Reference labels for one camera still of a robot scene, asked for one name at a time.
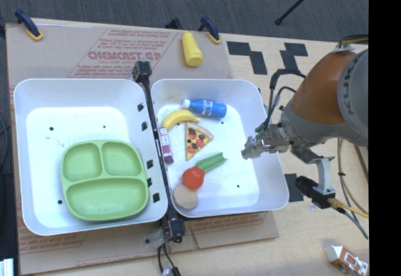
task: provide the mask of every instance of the blue bottle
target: blue bottle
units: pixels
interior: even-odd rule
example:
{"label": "blue bottle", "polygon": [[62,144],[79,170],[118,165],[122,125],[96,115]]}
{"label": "blue bottle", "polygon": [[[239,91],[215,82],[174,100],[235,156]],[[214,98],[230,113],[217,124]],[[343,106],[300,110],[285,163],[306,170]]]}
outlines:
{"label": "blue bottle", "polygon": [[227,105],[210,100],[191,101],[185,98],[182,102],[183,109],[190,109],[206,117],[224,118],[227,113]]}

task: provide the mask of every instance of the toy pizza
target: toy pizza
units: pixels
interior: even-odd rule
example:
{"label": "toy pizza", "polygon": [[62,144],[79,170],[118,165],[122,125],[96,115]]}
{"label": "toy pizza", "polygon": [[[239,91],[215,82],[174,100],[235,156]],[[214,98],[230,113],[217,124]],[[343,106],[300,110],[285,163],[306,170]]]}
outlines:
{"label": "toy pizza", "polygon": [[186,122],[185,125],[185,146],[187,160],[192,158],[196,152],[201,149],[213,139],[213,135],[194,122]]}

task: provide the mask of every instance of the table surface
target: table surface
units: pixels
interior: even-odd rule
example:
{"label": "table surface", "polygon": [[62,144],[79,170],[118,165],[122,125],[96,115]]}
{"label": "table surface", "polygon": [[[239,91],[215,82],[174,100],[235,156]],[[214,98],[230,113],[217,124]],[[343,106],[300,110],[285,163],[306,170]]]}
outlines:
{"label": "table surface", "polygon": [[[336,45],[319,41],[236,34],[221,34],[221,37],[222,43],[219,45],[225,46],[232,77],[249,80],[255,84],[261,92],[265,105],[268,105],[269,101],[270,76],[277,68],[283,68],[283,63],[287,65],[296,63],[299,70],[307,74],[311,67]],[[262,60],[266,66],[267,74],[257,74],[258,71],[255,73],[250,54],[232,54],[229,45],[236,43],[248,44],[251,55],[257,53],[253,54],[257,58],[257,63]],[[367,46],[354,45],[354,47],[358,52]],[[279,81],[278,87],[285,84],[297,89],[300,83],[300,78],[289,75],[285,80]],[[285,105],[291,94],[284,91],[281,104]],[[279,112],[276,111],[272,120],[276,123],[278,119]],[[346,173],[346,183],[352,191],[352,196],[362,207],[368,209],[368,178],[361,163],[363,159],[366,167],[368,166],[368,151],[363,147],[358,150],[361,151],[362,158],[354,145],[344,141],[340,154],[341,168]],[[337,140],[329,140],[324,145],[315,147],[314,151],[325,157],[335,156],[330,162],[332,188],[337,191],[337,199],[345,203],[337,175]],[[290,152],[280,154],[279,158],[285,174],[304,175],[318,180],[315,165],[304,164]],[[310,204],[310,199],[304,197],[303,201],[291,201],[283,209],[274,211],[278,238],[171,253],[170,258],[179,268],[181,275],[340,275],[341,272],[329,264],[325,249],[331,245],[341,245],[369,264],[369,240],[363,236],[358,227],[345,215],[331,208],[313,210]],[[368,218],[357,217],[362,228],[369,234]],[[163,255],[162,262],[166,267],[170,265]],[[84,272],[86,275],[161,275],[156,256],[46,272],[41,275],[81,275]]]}

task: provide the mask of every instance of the toy banana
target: toy banana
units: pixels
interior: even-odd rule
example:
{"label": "toy banana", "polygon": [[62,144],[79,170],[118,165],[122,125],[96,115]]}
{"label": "toy banana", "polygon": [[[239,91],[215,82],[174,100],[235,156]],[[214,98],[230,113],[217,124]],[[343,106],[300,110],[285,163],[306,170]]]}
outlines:
{"label": "toy banana", "polygon": [[169,113],[162,122],[162,127],[169,131],[174,124],[184,121],[201,121],[201,118],[196,117],[190,110],[182,109]]}

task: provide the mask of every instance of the hole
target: hole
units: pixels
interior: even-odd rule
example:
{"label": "hole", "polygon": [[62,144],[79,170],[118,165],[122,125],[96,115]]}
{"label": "hole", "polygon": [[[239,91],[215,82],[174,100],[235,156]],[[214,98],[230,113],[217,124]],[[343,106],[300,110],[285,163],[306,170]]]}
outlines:
{"label": "hole", "polygon": [[159,200],[160,200],[160,195],[159,195],[159,193],[155,193],[155,194],[153,195],[153,202],[156,203],[156,202],[158,202]]}

